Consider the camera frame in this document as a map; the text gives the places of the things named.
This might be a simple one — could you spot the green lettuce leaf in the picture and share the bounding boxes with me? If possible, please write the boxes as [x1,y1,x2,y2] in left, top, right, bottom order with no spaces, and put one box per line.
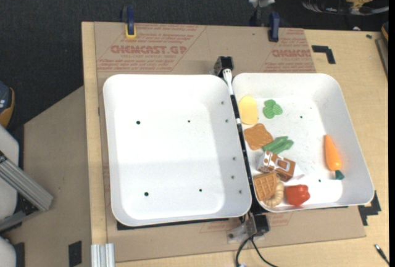
[262,99,284,120]

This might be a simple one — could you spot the brown cardboard board red print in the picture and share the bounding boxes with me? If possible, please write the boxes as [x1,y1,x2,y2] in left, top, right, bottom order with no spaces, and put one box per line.
[93,21,367,263]

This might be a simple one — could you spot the yellow potato chip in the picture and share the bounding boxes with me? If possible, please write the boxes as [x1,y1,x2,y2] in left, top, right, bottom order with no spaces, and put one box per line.
[238,95,259,126]

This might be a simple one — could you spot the thin black and white rod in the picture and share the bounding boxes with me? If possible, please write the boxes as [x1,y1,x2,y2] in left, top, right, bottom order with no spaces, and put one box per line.
[222,68,255,215]

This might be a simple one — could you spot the white plastic tray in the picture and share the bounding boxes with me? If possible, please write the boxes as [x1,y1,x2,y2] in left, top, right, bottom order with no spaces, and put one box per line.
[102,73,253,227]
[231,72,375,214]

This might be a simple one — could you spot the brown toast slice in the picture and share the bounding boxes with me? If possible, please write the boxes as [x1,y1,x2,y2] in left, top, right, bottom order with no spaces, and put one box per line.
[243,123,274,152]

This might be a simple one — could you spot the green beans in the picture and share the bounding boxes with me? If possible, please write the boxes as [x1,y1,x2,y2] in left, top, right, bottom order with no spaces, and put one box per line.
[262,135,295,155]

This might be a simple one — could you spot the brown and white carton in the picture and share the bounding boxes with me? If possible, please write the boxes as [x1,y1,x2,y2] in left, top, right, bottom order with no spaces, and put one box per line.
[256,150,305,183]

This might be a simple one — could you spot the orange carrot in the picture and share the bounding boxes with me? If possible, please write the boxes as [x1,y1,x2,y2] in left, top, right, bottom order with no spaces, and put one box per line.
[323,134,346,181]

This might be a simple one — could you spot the brown waffle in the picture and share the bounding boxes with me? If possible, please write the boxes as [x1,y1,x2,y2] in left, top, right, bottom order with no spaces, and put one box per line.
[252,171,280,202]

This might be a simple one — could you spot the beige croissant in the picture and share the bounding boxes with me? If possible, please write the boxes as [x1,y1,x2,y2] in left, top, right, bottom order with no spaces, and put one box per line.
[264,181,285,208]

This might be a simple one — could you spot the red bell pepper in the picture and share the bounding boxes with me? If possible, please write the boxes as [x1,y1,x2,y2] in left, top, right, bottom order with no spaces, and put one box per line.
[284,184,311,207]

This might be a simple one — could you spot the black block with thin wires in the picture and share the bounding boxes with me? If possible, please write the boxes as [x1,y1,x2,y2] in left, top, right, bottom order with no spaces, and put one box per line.
[214,55,235,76]
[227,213,271,244]

